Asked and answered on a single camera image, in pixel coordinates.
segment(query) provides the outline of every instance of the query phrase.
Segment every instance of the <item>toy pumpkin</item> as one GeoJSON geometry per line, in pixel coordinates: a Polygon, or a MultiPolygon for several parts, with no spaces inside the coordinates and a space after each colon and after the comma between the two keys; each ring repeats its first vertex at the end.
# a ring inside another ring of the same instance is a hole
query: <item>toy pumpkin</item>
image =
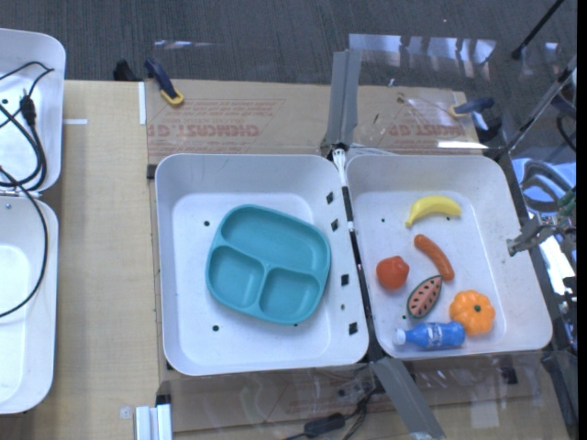
{"type": "Polygon", "coordinates": [[[449,316],[465,328],[469,336],[491,331],[495,309],[487,296],[475,290],[460,291],[450,304],[449,316]]]}

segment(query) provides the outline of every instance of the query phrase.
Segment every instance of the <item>plastic bottle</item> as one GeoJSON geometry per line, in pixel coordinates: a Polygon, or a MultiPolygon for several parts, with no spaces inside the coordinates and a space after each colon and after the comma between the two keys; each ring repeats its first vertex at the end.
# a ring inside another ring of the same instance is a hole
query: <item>plastic bottle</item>
{"type": "Polygon", "coordinates": [[[393,342],[401,346],[405,341],[425,348],[457,347],[465,342],[465,328],[457,321],[450,323],[420,323],[412,329],[396,329],[393,342]]]}

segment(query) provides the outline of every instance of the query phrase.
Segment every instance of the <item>red tomato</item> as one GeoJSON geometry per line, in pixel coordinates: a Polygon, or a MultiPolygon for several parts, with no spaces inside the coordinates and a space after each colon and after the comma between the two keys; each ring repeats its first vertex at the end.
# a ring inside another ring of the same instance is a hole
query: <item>red tomato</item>
{"type": "Polygon", "coordinates": [[[376,271],[379,283],[383,287],[397,290],[405,284],[410,266],[401,256],[393,256],[379,261],[376,271]]]}

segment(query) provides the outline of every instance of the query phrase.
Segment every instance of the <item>dark gray floor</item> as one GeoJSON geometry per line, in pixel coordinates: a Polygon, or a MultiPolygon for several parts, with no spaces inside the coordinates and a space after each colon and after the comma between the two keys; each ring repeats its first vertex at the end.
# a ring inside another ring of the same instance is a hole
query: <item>dark gray floor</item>
{"type": "Polygon", "coordinates": [[[365,67],[361,83],[406,85],[491,96],[497,116],[522,124],[576,53],[577,0],[565,0],[528,45],[515,49],[556,0],[1,0],[0,28],[52,35],[67,50],[67,78],[112,80],[126,59],[163,58],[172,78],[330,83],[332,53],[350,34],[488,40],[490,79],[429,66],[365,67]],[[161,50],[156,41],[212,43],[161,50]]]}

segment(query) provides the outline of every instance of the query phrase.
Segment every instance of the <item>toy tomato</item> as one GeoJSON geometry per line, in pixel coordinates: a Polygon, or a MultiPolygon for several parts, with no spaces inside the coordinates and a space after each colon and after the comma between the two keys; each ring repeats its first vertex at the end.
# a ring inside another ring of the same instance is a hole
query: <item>toy tomato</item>
{"type": "Polygon", "coordinates": [[[470,335],[491,331],[495,310],[489,298],[475,290],[460,291],[450,304],[449,316],[461,323],[470,335]]]}
{"type": "Polygon", "coordinates": [[[401,256],[386,258],[377,264],[377,278],[379,283],[390,290],[397,290],[405,284],[410,266],[401,256]]]}

